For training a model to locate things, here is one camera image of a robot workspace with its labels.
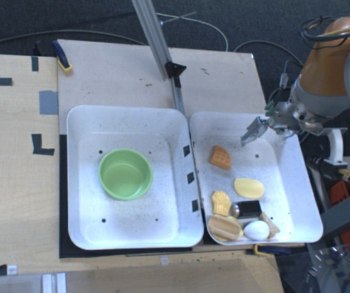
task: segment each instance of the green bowl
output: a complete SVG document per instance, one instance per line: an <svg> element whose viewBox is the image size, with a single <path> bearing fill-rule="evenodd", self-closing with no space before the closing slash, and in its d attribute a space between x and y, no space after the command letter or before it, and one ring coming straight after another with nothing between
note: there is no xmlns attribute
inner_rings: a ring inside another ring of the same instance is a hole
<svg viewBox="0 0 350 293"><path fill-rule="evenodd" d="M152 185L153 172L148 160L139 152L122 148L107 153L99 163L103 189L117 200L133 200Z"/></svg>

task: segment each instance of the white cable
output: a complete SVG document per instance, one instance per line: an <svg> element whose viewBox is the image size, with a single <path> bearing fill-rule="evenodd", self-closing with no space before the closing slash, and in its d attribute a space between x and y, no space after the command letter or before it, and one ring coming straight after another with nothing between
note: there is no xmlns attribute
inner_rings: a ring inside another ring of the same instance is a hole
<svg viewBox="0 0 350 293"><path fill-rule="evenodd" d="M200 20L195 20L193 18L188 18L188 17L185 17L185 16L175 16L175 15L169 15L169 14L163 14L163 13L156 13L157 15L159 16L166 16L166 17L170 17L170 18L178 18L180 20L186 20L186 21L191 21L191 22L196 22L196 23L199 23L199 24L203 24L203 25L206 25L206 26L209 26L211 28L214 28L216 31L218 31L221 36L223 36L223 38L225 39L225 51L228 51L229 49L229 42L228 42L228 39L227 37L225 36L225 34L216 26L212 25L212 24L209 24L209 23L206 23L206 22L203 22L203 21L200 21Z"/></svg>

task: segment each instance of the white tray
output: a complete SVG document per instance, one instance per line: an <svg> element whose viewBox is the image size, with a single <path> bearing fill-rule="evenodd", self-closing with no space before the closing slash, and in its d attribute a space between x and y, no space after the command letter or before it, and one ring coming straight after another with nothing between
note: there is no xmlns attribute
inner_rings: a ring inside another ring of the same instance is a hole
<svg viewBox="0 0 350 293"><path fill-rule="evenodd" d="M77 106L67 118L68 231L85 250L191 247L203 235L186 118L174 109ZM131 201L108 196L99 161L132 148L152 165L149 191Z"/></svg>
<svg viewBox="0 0 350 293"><path fill-rule="evenodd" d="M279 227L280 233L268 241L253 241L242 236L223 245L316 242L323 224L310 185L304 159L296 136L276 144L277 135L269 129L257 140L241 145L240 137L260 114L198 112L190 119L191 138L205 219L212 215L211 197L216 190L225 191L231 202L249 200L236 193L235 178L261 181L265 193L259 198L262 211ZM225 148L232 159L227 171L209 163L214 145ZM245 225L249 220L241 220Z"/></svg>

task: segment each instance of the white egg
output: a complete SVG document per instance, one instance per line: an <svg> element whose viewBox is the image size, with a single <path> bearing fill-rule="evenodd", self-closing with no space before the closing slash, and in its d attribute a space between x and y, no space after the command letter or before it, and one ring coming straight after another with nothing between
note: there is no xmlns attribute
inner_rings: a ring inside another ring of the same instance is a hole
<svg viewBox="0 0 350 293"><path fill-rule="evenodd" d="M265 240L270 233L267 223L262 220L250 222L244 228L244 234L252 240Z"/></svg>

